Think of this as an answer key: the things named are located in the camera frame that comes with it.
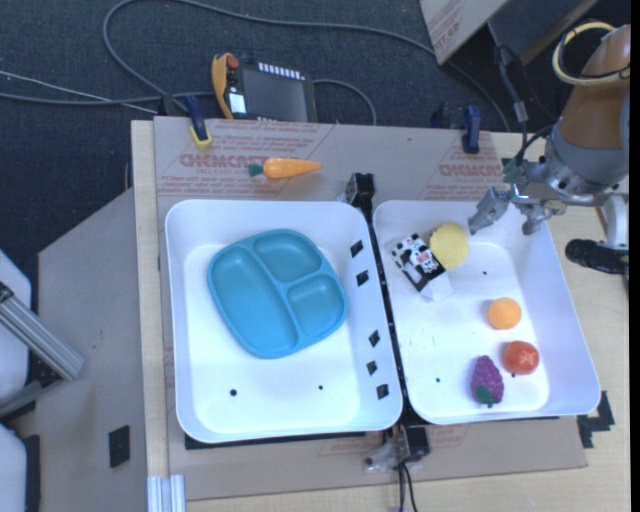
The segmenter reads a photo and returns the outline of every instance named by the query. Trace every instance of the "toy food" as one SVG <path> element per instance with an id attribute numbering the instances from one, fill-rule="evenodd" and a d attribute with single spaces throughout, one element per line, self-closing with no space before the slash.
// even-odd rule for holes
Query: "toy food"
<path id="1" fill-rule="evenodd" d="M 502 362 L 506 370 L 514 375 L 529 375 L 538 367 L 540 353 L 531 343 L 512 341 L 502 354 Z"/>
<path id="2" fill-rule="evenodd" d="M 480 356 L 476 361 L 471 377 L 471 392 L 478 402 L 487 404 L 489 408 L 502 402 L 504 382 L 489 356 Z"/>
<path id="3" fill-rule="evenodd" d="M 522 318 L 520 305 L 509 297 L 494 300 L 487 310 L 489 323 L 496 329 L 510 329 Z"/>
<path id="4" fill-rule="evenodd" d="M 469 254 L 467 234 L 459 224 L 447 222 L 431 233 L 429 248 L 442 266 L 451 270 Z"/>

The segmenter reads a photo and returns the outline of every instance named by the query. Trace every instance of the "white tray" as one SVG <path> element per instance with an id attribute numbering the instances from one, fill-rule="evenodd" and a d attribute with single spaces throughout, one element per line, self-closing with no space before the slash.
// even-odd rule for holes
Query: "white tray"
<path id="1" fill-rule="evenodd" d="M 167 214 L 165 228 L 176 410 L 187 434 L 218 443 L 384 430 L 397 421 L 402 394 L 360 212 L 340 202 L 187 200 Z M 326 339 L 260 359 L 218 313 L 207 266 L 223 247 L 279 228 L 306 235 L 322 251 L 345 289 L 348 315 Z M 352 256 L 358 243 L 362 249 Z"/>
<path id="2" fill-rule="evenodd" d="M 374 213 L 382 252 L 417 233 L 456 222 L 469 235 L 466 202 L 389 201 Z M 600 400 L 600 387 L 546 224 L 522 234 L 525 217 L 510 208 L 499 222 L 469 236 L 469 255 L 448 271 L 453 294 L 434 302 L 416 292 L 391 257 L 383 266 L 391 297 L 409 401 L 425 420 L 464 423 L 583 414 Z M 508 296 L 522 320 L 495 330 L 487 322 L 491 300 Z M 500 364 L 508 341 L 538 347 L 541 362 L 531 375 L 513 377 Z M 501 370 L 504 399 L 488 408 L 471 395 L 475 359 L 489 355 Z"/>

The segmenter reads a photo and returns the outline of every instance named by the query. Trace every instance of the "black electronic device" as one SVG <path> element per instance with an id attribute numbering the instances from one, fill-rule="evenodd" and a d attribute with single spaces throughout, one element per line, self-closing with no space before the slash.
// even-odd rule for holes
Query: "black electronic device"
<path id="1" fill-rule="evenodd" d="M 301 71 L 225 53 L 214 57 L 211 78 L 227 119 L 317 122 L 313 82 Z"/>

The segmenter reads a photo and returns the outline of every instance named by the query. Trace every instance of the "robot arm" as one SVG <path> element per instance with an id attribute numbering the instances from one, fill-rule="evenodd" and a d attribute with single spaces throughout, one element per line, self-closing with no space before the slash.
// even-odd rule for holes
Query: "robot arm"
<path id="1" fill-rule="evenodd" d="M 563 68 L 564 47 L 591 29 L 608 33 L 582 73 L 571 75 Z M 471 234 L 497 221 L 510 203 L 526 215 L 526 235 L 553 215 L 563 214 L 567 206 L 602 207 L 614 227 L 608 229 L 606 243 L 593 242 L 599 256 L 588 256 L 590 241 L 573 241 L 567 257 L 598 270 L 628 274 L 628 198 L 615 190 L 629 174 L 630 61 L 630 25 L 614 29 L 590 22 L 563 37 L 554 52 L 553 67 L 561 80 L 574 85 L 565 109 L 555 125 L 530 139 L 507 166 L 509 190 L 492 188 L 478 203 L 478 211 L 469 218 Z M 539 137 L 547 139 L 544 156 L 536 163 L 525 161 L 528 144 Z M 607 264 L 602 263 L 605 253 L 611 253 Z"/>

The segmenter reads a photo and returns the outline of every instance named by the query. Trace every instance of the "table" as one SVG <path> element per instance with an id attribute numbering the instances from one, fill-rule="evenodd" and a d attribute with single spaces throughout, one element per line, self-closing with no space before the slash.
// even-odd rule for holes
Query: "table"
<path id="1" fill-rule="evenodd" d="M 513 155 L 517 134 L 493 134 L 499 156 Z M 158 230 L 155 208 L 153 123 L 132 124 L 140 322 L 145 400 L 147 471 L 169 477 L 162 351 Z M 540 153 L 541 144 L 530 150 Z M 598 239 L 603 229 L 594 209 L 573 208 L 550 228 L 559 253 L 574 238 Z M 542 473 L 416 482 L 419 510 L 621 511 L 630 510 L 629 300 L 620 276 L 584 269 L 561 258 L 601 388 L 616 424 L 596 434 L 588 467 Z M 192 501 L 190 511 L 388 511 L 398 503 L 395 485 Z"/>

